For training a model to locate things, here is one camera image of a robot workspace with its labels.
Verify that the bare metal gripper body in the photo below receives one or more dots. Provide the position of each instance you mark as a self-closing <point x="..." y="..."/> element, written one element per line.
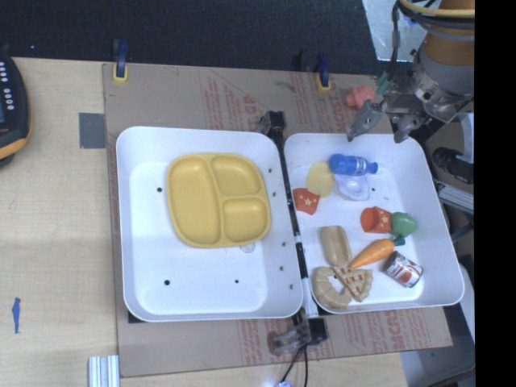
<point x="409" y="105"/>

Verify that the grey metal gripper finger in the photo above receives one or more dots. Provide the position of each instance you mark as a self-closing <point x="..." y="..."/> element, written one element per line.
<point x="405" y="129"/>
<point x="363" y="121"/>

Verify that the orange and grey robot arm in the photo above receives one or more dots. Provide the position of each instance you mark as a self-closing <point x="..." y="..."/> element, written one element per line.
<point x="451" y="42"/>

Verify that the pink toy food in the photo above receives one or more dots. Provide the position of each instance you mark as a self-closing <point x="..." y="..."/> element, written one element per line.
<point x="360" y="96"/>

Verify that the blue plastic bottle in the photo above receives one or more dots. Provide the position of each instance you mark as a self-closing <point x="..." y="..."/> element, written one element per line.
<point x="346" y="164"/>

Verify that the white fried egg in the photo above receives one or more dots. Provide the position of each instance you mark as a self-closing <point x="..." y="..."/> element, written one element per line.
<point x="354" y="188"/>

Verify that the yellow cheese slice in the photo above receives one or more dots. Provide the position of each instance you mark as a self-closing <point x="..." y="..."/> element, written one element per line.
<point x="319" y="180"/>

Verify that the green pepper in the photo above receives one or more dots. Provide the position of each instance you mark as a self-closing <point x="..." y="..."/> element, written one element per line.
<point x="403" y="224"/>

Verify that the orange cup with yellow stars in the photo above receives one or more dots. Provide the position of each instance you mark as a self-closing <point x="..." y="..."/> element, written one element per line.
<point x="373" y="219"/>

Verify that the red packet with yellow stars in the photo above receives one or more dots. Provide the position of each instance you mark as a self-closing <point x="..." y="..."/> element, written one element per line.
<point x="306" y="202"/>

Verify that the white plastic tray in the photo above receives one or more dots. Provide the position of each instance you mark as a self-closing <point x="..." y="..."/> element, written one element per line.
<point x="193" y="280"/>
<point x="435" y="224"/>

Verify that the thin black and white rod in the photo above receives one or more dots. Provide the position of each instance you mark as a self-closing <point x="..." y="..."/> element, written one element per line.
<point x="292" y="216"/>

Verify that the tan bread bun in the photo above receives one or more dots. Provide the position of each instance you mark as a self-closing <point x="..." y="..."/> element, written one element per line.
<point x="335" y="244"/>

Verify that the orange carrot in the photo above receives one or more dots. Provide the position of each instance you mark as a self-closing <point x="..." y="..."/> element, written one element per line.
<point x="373" y="253"/>

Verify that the red and white can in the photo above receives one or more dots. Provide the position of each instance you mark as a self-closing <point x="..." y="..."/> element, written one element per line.
<point x="402" y="269"/>

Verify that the tan pie slice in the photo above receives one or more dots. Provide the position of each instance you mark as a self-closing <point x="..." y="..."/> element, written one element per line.
<point x="359" y="282"/>

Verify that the tan croissant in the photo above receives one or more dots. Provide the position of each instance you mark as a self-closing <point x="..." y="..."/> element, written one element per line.
<point x="324" y="290"/>

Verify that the yellow divided plate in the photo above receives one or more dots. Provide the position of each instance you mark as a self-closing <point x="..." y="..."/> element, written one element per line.
<point x="193" y="200"/>

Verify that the brown cardboard board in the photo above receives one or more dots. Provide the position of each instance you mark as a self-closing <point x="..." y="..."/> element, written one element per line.
<point x="169" y="95"/>

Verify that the black cylinder on white bracket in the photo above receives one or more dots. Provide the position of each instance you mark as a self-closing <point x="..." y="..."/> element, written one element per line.
<point x="453" y="163"/>

